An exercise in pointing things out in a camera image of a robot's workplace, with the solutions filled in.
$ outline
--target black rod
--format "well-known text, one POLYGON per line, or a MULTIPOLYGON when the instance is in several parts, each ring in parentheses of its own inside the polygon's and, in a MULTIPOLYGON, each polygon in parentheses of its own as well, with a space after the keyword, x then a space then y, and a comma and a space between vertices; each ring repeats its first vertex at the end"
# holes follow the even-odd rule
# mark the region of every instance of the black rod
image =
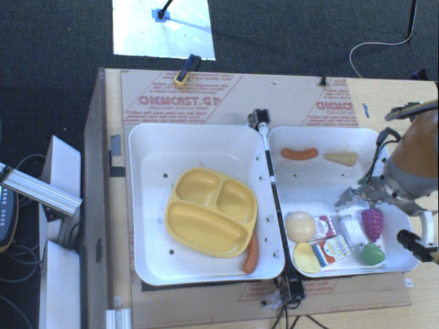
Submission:
POLYGON ((416 4, 418 0, 412 0, 412 11, 410 11, 410 21, 409 21, 409 29, 407 31, 407 38, 412 37, 413 27, 414 27, 414 16, 416 14, 416 4))
POLYGON ((165 12, 167 10, 167 8, 169 7, 169 5, 171 5, 171 2, 173 0, 168 0, 167 3, 165 4, 165 6, 163 7, 163 9, 161 9, 160 11, 157 12, 157 16, 159 19, 163 19, 163 17, 165 16, 165 12))

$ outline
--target toy sausage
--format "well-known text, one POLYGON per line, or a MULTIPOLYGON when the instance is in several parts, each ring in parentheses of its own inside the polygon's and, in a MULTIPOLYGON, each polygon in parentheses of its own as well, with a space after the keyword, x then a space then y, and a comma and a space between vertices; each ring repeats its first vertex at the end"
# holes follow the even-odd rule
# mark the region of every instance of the toy sausage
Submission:
POLYGON ((303 151, 294 151, 288 148, 284 148, 281 150, 281 155, 282 157, 288 158, 289 160, 304 161, 317 157, 318 150, 313 148, 303 151))
POLYGON ((258 238, 256 236, 256 233, 253 232, 247 247, 247 259, 244 261, 242 270, 245 271, 247 274, 252 273, 257 266, 258 259, 259 259, 258 238))

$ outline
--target white cable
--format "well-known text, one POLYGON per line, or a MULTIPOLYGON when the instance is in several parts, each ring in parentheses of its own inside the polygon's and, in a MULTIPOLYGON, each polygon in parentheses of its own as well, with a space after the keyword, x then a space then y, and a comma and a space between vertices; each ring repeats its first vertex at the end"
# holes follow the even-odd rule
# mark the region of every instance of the white cable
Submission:
POLYGON ((358 75, 358 77, 363 78, 363 77, 359 74, 358 70, 355 68, 355 66, 354 66, 354 64, 353 64, 353 62, 352 62, 352 54, 353 54, 353 52, 354 52, 356 49, 358 49, 359 47, 362 47, 362 46, 364 46, 364 45, 383 45, 383 46, 387 46, 387 47, 395 47, 395 46, 398 46, 398 45, 405 44, 405 43, 408 42, 410 39, 412 39, 412 36, 413 36, 413 26, 414 26, 414 21, 416 20, 416 11, 417 11, 417 5, 415 5, 415 8, 414 8, 413 23, 412 23, 412 26, 411 26, 411 28, 410 28, 410 29, 411 29, 410 35, 409 35, 405 40, 403 40, 403 41, 401 41, 401 42, 378 42, 378 41, 362 42, 361 44, 358 44, 356 47, 353 47, 353 49, 352 49, 351 52, 349 53, 349 62, 350 62, 350 64, 351 64, 351 66, 352 66, 354 72, 358 75))

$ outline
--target grape toy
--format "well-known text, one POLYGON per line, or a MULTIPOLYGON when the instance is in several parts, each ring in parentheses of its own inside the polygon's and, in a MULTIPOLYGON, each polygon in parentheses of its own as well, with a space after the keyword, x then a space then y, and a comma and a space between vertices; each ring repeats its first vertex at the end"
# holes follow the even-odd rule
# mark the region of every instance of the grape toy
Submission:
POLYGON ((368 208, 361 212, 361 219, 366 235, 373 243, 376 242, 383 231, 383 213, 378 208, 368 208))

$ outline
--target dark floor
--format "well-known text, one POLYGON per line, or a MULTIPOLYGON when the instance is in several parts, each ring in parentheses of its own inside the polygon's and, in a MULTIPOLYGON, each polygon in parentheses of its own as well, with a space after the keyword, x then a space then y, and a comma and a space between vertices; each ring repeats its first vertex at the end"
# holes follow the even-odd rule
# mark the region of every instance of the dark floor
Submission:
MULTIPOLYGON (((400 42, 412 0, 208 0, 217 60, 201 71, 356 77, 349 51, 361 42, 400 42)), ((358 49, 363 77, 438 80, 439 0, 418 0, 414 35, 398 47, 358 49)), ((115 56, 112 0, 0 0, 0 162, 44 154, 54 134, 82 151, 82 133, 100 66, 174 70, 181 60, 115 56)), ((42 162, 23 167, 38 175, 42 162)), ((21 211, 17 243, 38 242, 36 207, 21 211)), ((0 277, 26 269, 0 255, 0 277)), ((38 327, 39 277, 0 281, 0 295, 38 327)), ((26 328, 0 299, 0 328, 26 328)))

